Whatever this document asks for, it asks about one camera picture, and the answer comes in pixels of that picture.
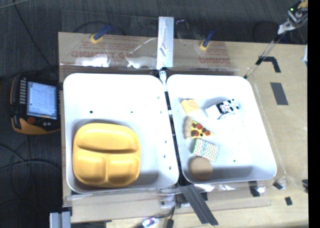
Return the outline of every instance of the blue and yellow clamp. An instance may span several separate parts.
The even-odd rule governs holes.
[[[104,38],[104,35],[109,33],[111,30],[112,30],[112,26],[110,26],[110,25],[104,26],[97,33],[95,33],[91,36],[91,38],[90,38],[91,42],[93,42],[94,44],[100,42]]]
[[[209,46],[210,40],[214,37],[215,30],[211,30],[207,37],[201,42],[200,48],[202,50],[206,50]]]

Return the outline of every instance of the display screen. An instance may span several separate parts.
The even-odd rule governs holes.
[[[27,115],[57,119],[57,88],[28,82]]]

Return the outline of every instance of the gray carpet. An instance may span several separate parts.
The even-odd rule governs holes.
[[[269,43],[298,1],[30,0],[5,7],[13,0],[0,0],[0,227],[49,227],[49,213],[61,207],[60,133],[16,133],[8,112],[15,74],[57,71],[58,32],[93,33],[112,23],[117,35],[156,37],[157,18],[172,16],[188,24],[177,26],[175,37],[200,40],[215,30],[217,41]],[[281,41],[307,42],[308,22]],[[55,79],[53,70],[42,73]]]

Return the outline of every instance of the red button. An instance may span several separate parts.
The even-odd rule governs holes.
[[[28,118],[28,123],[29,123],[29,124],[34,124],[35,122],[36,122],[35,117],[29,117],[29,118]]]

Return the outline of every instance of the table surface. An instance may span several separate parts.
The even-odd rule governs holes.
[[[81,35],[59,33],[60,61],[71,52]],[[236,72],[239,76],[244,76],[268,46],[261,43],[220,43],[224,43],[233,67],[239,68]],[[262,62],[248,77],[277,160],[279,181],[284,182],[283,189],[267,186],[261,197],[252,197],[245,189],[209,195],[208,206],[221,228],[307,227],[309,224],[308,193],[301,183],[302,179],[308,179],[308,69],[302,61],[305,48],[304,45],[277,44],[269,56],[276,59],[280,72],[275,72],[272,62]],[[287,105],[277,104],[271,83],[282,85]],[[129,228],[140,225],[152,215],[166,212],[160,206],[159,196],[144,192],[66,200],[71,196],[71,189],[66,181],[63,92],[61,95],[63,197],[65,206],[72,206],[71,222],[112,220],[106,223],[106,227]],[[173,220],[175,228],[211,226],[201,224],[191,207],[177,208]],[[153,227],[165,227],[166,221],[166,218],[161,218]]]

